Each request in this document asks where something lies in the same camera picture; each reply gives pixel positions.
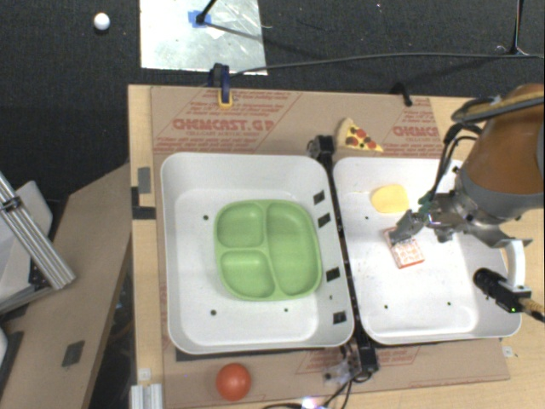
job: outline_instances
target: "metal plate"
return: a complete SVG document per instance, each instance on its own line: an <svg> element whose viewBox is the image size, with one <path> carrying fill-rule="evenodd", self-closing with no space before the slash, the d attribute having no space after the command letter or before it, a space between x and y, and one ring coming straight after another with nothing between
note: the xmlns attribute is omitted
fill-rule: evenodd
<svg viewBox="0 0 545 409"><path fill-rule="evenodd" d="M208 1L140 0L141 66L199 72L216 62L231 72L265 66L257 0L218 0L210 23L195 26L189 14Z"/></svg>

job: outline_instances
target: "red ball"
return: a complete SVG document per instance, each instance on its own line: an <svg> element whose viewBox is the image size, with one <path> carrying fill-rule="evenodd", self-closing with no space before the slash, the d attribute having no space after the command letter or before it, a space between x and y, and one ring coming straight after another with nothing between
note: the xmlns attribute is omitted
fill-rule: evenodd
<svg viewBox="0 0 545 409"><path fill-rule="evenodd" d="M240 364L227 364L215 377L215 387L220 395L229 401L244 398L250 391L252 379L248 370Z"/></svg>

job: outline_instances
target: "black carpet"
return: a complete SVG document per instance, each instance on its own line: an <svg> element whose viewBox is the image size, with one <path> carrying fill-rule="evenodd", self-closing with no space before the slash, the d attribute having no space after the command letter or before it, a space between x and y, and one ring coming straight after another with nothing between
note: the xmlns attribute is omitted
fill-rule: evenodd
<svg viewBox="0 0 545 409"><path fill-rule="evenodd" d="M259 0L268 64L509 47L517 0ZM525 0L520 47L543 54L544 0ZM93 16L110 31L96 35ZM128 157L127 85L205 82L140 68L139 0L0 0L0 171L72 193ZM238 87L478 96L543 83L542 60L395 58L277 70Z"/></svg>

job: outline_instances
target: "pizza slice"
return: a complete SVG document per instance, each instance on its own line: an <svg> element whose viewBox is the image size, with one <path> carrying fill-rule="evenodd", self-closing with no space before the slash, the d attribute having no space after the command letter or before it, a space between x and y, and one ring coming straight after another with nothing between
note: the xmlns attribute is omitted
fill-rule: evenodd
<svg viewBox="0 0 545 409"><path fill-rule="evenodd" d="M355 150L371 150L374 152L383 152L382 147L378 145L367 132L358 127L351 118L344 118L339 125L336 135L337 147L348 147Z"/></svg>

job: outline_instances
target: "table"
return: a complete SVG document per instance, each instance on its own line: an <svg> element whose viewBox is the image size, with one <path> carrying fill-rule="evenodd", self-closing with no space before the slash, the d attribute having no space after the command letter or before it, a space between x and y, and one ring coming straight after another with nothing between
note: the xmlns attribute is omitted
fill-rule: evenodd
<svg viewBox="0 0 545 409"><path fill-rule="evenodd" d="M152 100L151 87L129 87L129 135L131 158L131 187L139 186L142 168L153 175ZM431 97L434 116L443 135L450 125L450 115L467 99ZM460 147L458 158L468 154L469 146ZM134 193L133 205L145 210L155 206L153 180L144 193ZM520 238L532 237L526 248L527 285L533 289L537 301L543 299L543 211L527 213L520 222L510 222L504 230ZM133 213L133 269L135 283L136 366L138 384L162 383L161 316L159 307L158 248L156 222L144 213ZM545 338L543 326L524 316L520 331L505 338L513 356L508 359L511 380L508 382L472 383L425 389L401 389L353 395L348 407L537 407L545 400L542 381L545 379ZM260 408L264 403L229 406L233 409Z"/></svg>

